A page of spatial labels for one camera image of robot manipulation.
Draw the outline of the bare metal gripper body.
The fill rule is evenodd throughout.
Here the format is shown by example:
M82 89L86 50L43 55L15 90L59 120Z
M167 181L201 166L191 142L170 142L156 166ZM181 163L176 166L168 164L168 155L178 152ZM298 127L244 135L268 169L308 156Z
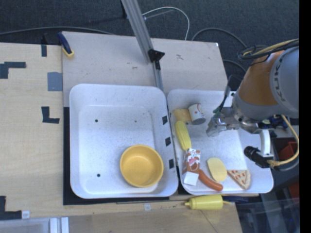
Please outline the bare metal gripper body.
M243 129L248 133L260 133L259 122L265 119L264 106L223 107L214 116L221 131Z

